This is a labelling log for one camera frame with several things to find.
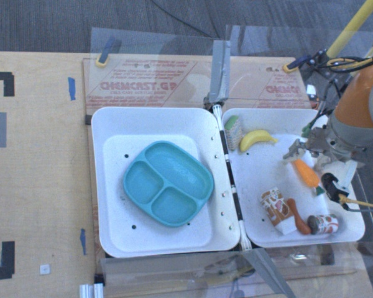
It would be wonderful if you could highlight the black cylinder on white bracket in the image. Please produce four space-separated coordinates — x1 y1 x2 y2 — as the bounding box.
321 160 359 203

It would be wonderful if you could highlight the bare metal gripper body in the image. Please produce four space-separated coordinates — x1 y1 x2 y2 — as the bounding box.
303 125 367 165

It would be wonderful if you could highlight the orange carrot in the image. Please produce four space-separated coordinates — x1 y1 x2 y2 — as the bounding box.
292 158 326 196

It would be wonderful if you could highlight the brown cardboard board red print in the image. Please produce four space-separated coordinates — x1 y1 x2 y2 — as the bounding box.
82 56 361 279

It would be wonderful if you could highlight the brown and white carton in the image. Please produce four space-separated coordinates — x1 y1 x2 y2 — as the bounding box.
259 186 298 236

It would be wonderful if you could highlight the blue divided plate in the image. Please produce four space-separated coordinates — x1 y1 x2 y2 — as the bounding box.
122 140 215 228

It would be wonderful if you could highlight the white plastic tray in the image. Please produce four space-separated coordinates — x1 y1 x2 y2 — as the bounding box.
90 106 241 258
221 107 366 249

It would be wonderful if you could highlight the brown sausage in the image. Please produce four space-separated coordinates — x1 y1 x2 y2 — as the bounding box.
286 197 312 236

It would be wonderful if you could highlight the red and white can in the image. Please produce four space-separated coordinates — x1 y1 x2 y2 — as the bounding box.
306 214 340 236

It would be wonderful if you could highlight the yellow banana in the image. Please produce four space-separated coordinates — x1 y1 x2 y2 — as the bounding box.
239 129 279 153

